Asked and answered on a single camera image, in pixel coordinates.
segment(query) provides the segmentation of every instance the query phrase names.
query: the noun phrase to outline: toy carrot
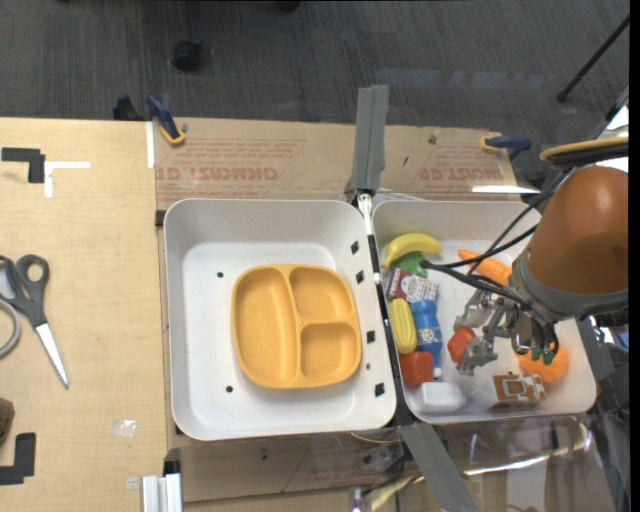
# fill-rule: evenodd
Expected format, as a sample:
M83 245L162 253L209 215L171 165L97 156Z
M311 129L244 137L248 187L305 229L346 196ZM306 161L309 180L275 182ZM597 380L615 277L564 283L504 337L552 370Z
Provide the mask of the toy carrot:
M468 260L480 256L479 253L468 251L466 249L458 249L458 256L463 260ZM493 279L503 286L509 285L509 276L511 275L511 267L499 262L493 258L485 258L476 267L476 272L485 277Z

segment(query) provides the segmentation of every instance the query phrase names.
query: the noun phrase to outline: scissors handle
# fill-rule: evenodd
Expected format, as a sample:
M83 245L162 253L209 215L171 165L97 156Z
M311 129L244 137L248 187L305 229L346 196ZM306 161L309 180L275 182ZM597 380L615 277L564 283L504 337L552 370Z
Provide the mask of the scissors handle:
M47 318L42 309L42 298L44 296L44 285L49 278L49 265L42 258L32 254L23 256L18 260L18 263L20 263L21 271L18 270L17 264L12 260L6 256L0 256L0 269L4 268L13 291L12 296L0 293L0 298L22 311L29 317L31 325L37 327L47 323ZM42 267L42 275L37 280L32 280L28 276L29 267L33 264Z

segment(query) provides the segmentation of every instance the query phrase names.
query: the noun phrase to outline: yellow divided dish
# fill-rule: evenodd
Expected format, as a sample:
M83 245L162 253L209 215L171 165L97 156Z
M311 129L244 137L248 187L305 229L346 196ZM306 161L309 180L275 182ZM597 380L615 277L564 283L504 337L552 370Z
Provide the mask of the yellow divided dish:
M268 388L335 384L358 368L360 327L349 285L313 265L254 267L231 302L236 356L244 374Z

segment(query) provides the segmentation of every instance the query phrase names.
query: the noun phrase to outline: water bottle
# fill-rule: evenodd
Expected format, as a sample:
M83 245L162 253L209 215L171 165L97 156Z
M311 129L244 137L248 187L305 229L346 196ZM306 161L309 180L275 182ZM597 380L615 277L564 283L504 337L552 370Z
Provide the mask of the water bottle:
M433 377L442 376L440 351L442 350L442 331L436 313L438 307L433 300L421 300L411 304L413 321L418 335L418 350L427 350L433 356Z

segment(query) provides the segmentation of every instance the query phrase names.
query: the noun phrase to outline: black caster wheel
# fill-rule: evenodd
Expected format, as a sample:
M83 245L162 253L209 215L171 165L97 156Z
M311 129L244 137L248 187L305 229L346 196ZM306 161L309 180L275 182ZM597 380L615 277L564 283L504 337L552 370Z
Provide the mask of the black caster wheel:
M182 71L193 71L200 65L202 45L180 41L173 49L173 65Z
M284 12L295 11L301 2L276 2L278 9Z

